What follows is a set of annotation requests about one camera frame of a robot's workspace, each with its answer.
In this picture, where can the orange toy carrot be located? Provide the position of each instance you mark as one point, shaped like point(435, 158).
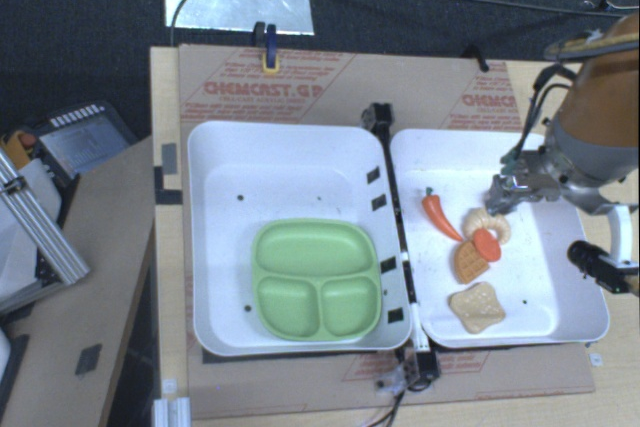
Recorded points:
point(437, 212)

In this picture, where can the red-orange round toy slice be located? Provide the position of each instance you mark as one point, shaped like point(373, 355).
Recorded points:
point(487, 246)

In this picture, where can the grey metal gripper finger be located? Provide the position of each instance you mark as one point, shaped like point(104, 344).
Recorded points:
point(511, 202)
point(492, 201)

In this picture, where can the brown cardboard board red print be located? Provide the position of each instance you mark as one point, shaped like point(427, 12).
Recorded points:
point(310, 85)

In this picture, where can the thin black and white rod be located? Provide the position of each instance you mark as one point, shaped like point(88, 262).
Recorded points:
point(400, 235)

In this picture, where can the white plastic tray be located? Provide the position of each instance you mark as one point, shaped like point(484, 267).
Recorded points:
point(280, 175)
point(530, 280)

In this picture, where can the green divided plate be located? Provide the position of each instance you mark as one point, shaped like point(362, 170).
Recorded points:
point(315, 280)

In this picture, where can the black cylinder on white bracket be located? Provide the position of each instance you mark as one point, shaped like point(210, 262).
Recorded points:
point(597, 265)

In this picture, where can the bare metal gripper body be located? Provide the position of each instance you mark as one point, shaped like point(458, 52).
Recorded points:
point(542, 177)

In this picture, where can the orange toy waffle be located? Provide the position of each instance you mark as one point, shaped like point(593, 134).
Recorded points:
point(470, 264)

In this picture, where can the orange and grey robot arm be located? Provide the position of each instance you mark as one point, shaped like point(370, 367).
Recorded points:
point(600, 95)

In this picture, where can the beige toy bread slice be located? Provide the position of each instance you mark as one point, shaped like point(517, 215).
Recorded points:
point(477, 307)

